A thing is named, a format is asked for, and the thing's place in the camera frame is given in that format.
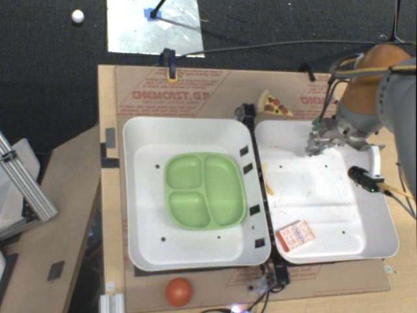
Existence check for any orange ball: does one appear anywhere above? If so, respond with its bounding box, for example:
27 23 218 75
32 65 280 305
164 277 194 308

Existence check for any thin black rod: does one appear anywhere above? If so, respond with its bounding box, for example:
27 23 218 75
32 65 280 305
247 115 283 275

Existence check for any green divided plate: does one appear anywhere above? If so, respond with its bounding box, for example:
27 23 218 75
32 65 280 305
163 152 248 231

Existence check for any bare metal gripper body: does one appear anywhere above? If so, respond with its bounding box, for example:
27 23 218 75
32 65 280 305
317 117 358 147

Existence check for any white plastic tray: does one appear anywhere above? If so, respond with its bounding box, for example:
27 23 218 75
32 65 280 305
253 119 400 265
122 116 272 272

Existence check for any brown cardboard board red print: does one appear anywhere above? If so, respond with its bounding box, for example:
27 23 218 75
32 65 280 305
113 65 392 307

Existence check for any toy pizza slice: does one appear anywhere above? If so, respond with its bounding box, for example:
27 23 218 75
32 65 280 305
257 89 295 118

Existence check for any black block with thin wires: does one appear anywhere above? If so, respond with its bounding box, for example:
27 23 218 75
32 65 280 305
235 102 257 121
270 261 291 287

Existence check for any orange and white packet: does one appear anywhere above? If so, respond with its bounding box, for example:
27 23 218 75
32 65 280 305
276 219 316 252

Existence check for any black cylinder on white bracket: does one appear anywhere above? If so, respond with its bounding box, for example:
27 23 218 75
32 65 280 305
347 145 386 194

